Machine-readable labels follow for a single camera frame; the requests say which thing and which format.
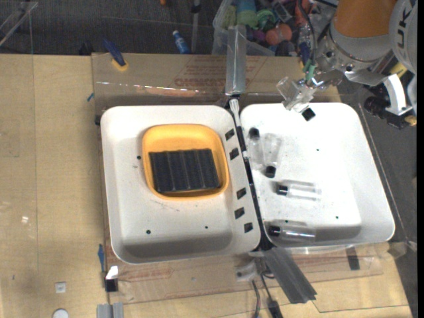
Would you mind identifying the blue bottle with white cap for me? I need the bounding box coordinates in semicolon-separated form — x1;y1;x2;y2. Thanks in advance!
172;29;191;54

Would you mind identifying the clear bin of toys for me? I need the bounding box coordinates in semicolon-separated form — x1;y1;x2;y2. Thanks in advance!
211;0;336;58

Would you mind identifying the black ribbed rack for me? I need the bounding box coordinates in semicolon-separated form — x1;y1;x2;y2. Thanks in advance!
148;148;222;193

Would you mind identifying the black cylinder on white bracket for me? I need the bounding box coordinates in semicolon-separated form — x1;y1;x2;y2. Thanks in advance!
363;73;417;131

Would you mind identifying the brown cardboard board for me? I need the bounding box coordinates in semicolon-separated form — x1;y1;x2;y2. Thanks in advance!
91;52;411;306

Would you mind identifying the white plastic tray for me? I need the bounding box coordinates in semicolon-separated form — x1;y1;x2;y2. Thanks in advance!
99;104;262;265
238;102;396;248

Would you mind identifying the orange plastic bowl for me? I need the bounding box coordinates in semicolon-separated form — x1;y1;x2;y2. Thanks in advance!
141;123;230;199

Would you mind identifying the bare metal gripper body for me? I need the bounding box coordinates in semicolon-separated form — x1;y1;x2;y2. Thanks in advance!
317;44;398;87

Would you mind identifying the clear bottle with black cap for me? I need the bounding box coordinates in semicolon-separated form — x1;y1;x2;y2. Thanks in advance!
276;180;323;201
276;76;317;123
246;127;266;171
263;133;283;179
267;219;317;243

